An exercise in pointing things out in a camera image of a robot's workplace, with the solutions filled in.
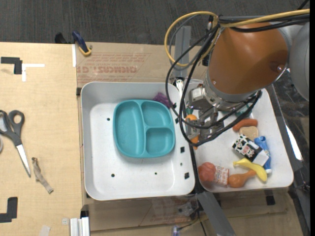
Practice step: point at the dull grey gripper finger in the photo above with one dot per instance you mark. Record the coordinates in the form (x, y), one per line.
(207, 133)
(195, 125)

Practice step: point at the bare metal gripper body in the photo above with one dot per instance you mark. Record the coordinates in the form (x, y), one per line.
(221, 107)

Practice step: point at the orange toy carrot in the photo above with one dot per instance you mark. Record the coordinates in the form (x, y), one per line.
(191, 118)

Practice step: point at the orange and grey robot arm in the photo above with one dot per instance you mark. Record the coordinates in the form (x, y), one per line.
(246, 58)

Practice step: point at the teal rounded object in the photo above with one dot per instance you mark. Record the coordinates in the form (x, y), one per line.
(242, 112)

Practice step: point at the white plastic tray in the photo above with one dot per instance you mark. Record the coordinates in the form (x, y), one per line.
(137, 178)
(221, 154)

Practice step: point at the orange toy sausage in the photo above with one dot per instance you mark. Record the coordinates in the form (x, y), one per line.
(246, 123)

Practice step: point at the tan toy bread slice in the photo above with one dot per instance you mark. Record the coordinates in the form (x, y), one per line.
(249, 132)

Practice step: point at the purple toy grapes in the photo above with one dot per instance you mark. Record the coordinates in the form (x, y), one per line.
(161, 98)

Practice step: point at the cow print milk carton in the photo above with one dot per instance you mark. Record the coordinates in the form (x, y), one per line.
(248, 150)

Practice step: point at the small white and red carton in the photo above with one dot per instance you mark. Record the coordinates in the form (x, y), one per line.
(221, 176)

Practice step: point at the blue plastic bottle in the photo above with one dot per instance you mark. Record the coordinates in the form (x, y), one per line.
(262, 142)

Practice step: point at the orange toy chicken drumstick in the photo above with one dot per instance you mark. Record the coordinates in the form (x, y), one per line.
(237, 180)

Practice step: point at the yellow banana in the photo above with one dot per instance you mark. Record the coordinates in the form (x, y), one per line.
(256, 168)

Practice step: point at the blue divided plate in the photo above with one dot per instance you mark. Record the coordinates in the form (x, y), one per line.
(130, 129)

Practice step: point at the brown cardboard board, red print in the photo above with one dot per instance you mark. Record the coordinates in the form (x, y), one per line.
(110, 65)

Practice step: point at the grey cloth strip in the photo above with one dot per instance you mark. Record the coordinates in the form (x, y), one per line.
(39, 173)

